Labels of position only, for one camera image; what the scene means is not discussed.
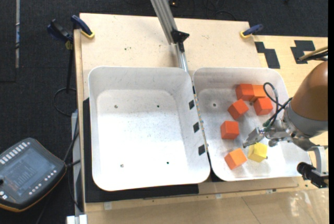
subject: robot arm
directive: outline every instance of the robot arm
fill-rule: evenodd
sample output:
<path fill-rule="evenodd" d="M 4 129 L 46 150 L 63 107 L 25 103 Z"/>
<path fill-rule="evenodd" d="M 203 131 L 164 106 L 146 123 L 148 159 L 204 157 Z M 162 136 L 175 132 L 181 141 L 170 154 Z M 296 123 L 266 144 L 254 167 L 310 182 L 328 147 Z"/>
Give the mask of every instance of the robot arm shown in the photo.
<path fill-rule="evenodd" d="M 317 167 L 300 163 L 297 170 L 304 179 L 317 187 L 328 186 L 326 172 L 327 146 L 315 145 L 311 138 L 328 131 L 328 62 L 316 66 L 304 79 L 296 94 L 282 106 L 282 119 L 264 128 L 255 128 L 243 142 L 243 147 L 255 144 L 264 137 L 273 147 L 280 141 L 293 142 L 305 151 L 314 151 Z"/>

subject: gray metal plate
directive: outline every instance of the gray metal plate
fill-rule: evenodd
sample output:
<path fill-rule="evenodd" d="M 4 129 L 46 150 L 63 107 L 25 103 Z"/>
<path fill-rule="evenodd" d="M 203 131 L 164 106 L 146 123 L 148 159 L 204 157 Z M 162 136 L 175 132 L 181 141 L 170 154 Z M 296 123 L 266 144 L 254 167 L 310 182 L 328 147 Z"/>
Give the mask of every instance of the gray metal plate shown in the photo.
<path fill-rule="evenodd" d="M 300 176 L 296 169 L 297 165 L 300 162 L 311 163 L 307 152 L 287 142 L 268 147 L 268 159 L 260 163 L 247 160 L 240 167 L 231 170 L 224 160 L 230 151 L 237 148 L 242 148 L 247 156 L 248 147 L 243 148 L 243 140 L 254 128 L 261 127 L 272 115 L 257 116 L 253 106 L 246 102 L 249 110 L 237 120 L 240 129 L 239 136 L 235 140 L 221 139 L 220 125 L 225 120 L 234 120 L 228 112 L 228 107 L 237 100 L 235 87 L 241 83 L 260 85 L 270 82 L 277 89 L 279 102 L 283 104 L 289 97 L 282 77 L 275 70 L 269 68 L 201 68 L 195 71 L 193 79 L 211 167 L 220 179 L 239 181 Z M 268 140 L 265 138 L 261 143 L 267 145 Z"/>
<path fill-rule="evenodd" d="M 193 184 L 210 173 L 192 81 L 180 68 L 97 67 L 88 76 L 92 174 L 106 191 Z"/>

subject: toy block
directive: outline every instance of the toy block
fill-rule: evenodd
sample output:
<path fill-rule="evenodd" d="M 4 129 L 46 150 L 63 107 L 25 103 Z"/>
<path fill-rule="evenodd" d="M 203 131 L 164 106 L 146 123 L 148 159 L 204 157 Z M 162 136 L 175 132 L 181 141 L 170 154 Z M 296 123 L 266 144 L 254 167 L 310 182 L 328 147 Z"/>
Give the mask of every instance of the toy block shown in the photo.
<path fill-rule="evenodd" d="M 235 139 L 239 135 L 239 123 L 236 121 L 225 121 L 220 126 L 222 139 Z"/>
<path fill-rule="evenodd" d="M 272 111 L 273 106 L 271 101 L 268 97 L 265 98 L 258 98 L 254 102 L 254 109 L 257 115 L 265 115 Z"/>
<path fill-rule="evenodd" d="M 230 113 L 230 115 L 233 117 L 234 120 L 237 120 L 248 110 L 249 110 L 248 106 L 242 99 L 237 100 L 228 108 L 228 112 Z"/>
<path fill-rule="evenodd" d="M 254 97 L 254 90 L 252 84 L 240 84 L 235 88 L 236 98 L 244 101 L 249 101 Z"/>
<path fill-rule="evenodd" d="M 253 92 L 254 96 L 250 99 L 250 102 L 256 101 L 258 98 L 265 98 L 266 92 L 263 89 L 263 85 L 252 85 L 253 86 Z"/>
<path fill-rule="evenodd" d="M 248 158 L 258 163 L 262 162 L 267 158 L 267 148 L 268 146 L 262 143 L 250 145 Z"/>
<path fill-rule="evenodd" d="M 241 148 L 231 151 L 224 158 L 231 170 L 241 166 L 247 161 L 247 157 Z"/>

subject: table top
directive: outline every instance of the table top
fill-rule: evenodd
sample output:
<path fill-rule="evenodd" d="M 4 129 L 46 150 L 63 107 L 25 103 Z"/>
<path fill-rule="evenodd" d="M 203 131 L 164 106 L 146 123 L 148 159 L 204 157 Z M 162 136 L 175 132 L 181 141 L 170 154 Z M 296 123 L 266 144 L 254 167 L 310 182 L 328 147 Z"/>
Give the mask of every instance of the table top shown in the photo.
<path fill-rule="evenodd" d="M 87 78 L 93 68 L 97 66 L 177 67 L 178 63 L 175 48 L 167 43 L 157 17 L 80 14 L 80 18 L 96 33 L 95 37 L 89 40 L 82 36 L 79 30 L 74 32 L 79 130 L 82 138 L 82 102 L 89 97 Z M 291 51 L 291 48 L 296 47 L 295 42 L 311 42 L 316 49 L 328 45 L 328 38 L 314 37 L 251 36 L 245 40 L 240 37 L 240 32 L 249 28 L 248 22 L 179 18 L 176 18 L 175 22 L 180 31 L 190 34 L 184 42 L 190 75 L 201 67 L 268 67 L 265 55 L 257 53 L 256 50 L 255 43 L 263 42 L 266 49 L 274 49 L 276 52 L 280 69 L 275 70 L 283 77 L 290 97 L 296 92 L 305 76 L 319 63 L 310 61 L 308 64 L 297 64 Z M 325 132 L 312 141 L 327 145 L 328 133 Z M 310 157 L 314 161 L 315 157 L 312 153 Z M 289 192 L 288 195 L 296 191 L 317 191 L 316 187 L 309 182 L 304 182 L 302 177 L 243 182 L 212 182 L 209 178 L 199 184 L 199 195 L 195 196 L 136 199 L 109 204 L 85 203 L 84 208 L 85 213 L 89 217 L 91 214 L 92 218 L 97 217 L 100 212 L 101 215 L 97 218 L 100 219 L 100 223 L 105 223 L 103 219 L 108 217 L 103 212 L 109 206 L 124 210 L 127 215 L 138 207 L 145 207 L 147 210 L 146 207 L 152 203 L 168 205 L 176 210 L 178 203 L 190 203 L 190 206 L 191 203 L 199 202 L 198 206 L 205 208 L 211 203 L 215 204 L 214 200 L 217 198 L 263 196 L 268 193 L 268 190 L 276 190 L 279 193 Z"/>

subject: yellow block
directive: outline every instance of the yellow block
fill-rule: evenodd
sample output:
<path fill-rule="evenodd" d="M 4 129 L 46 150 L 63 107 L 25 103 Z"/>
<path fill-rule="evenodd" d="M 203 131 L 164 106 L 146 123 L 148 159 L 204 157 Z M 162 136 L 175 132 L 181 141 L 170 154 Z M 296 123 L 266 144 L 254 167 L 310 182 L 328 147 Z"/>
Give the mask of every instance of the yellow block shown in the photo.
<path fill-rule="evenodd" d="M 268 146 L 262 143 L 250 145 L 248 158 L 259 163 L 262 162 L 267 158 L 267 148 Z"/>

